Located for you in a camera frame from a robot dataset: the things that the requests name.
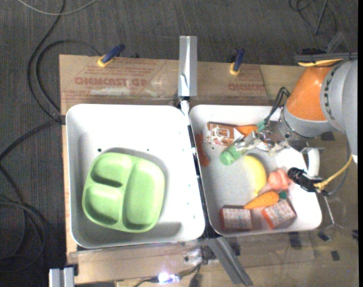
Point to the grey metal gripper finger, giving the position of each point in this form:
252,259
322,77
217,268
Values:
256,147
249,137

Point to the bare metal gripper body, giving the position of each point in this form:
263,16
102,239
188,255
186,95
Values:
284,142

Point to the clear bottle with green cap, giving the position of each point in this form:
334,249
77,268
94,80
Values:
229,157

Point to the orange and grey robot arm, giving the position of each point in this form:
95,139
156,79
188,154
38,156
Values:
309,100

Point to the yellow lemon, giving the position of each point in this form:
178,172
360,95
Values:
256,172

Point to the orange and white flat carton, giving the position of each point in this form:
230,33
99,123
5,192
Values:
221,131

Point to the pink and orange toy food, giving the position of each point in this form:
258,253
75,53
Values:
278,179

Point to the white plastic tray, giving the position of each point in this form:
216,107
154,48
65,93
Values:
133,124
229,187

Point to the orange carrot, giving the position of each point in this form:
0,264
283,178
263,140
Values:
263,200

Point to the orange and white small carton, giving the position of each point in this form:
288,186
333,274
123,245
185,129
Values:
278,214
236,218

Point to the green divided plate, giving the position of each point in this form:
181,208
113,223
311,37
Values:
124,190

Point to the brown cardboard board red print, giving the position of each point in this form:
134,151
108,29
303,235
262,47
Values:
109,79

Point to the black cylinder on white bracket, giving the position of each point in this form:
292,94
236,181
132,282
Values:
303,179

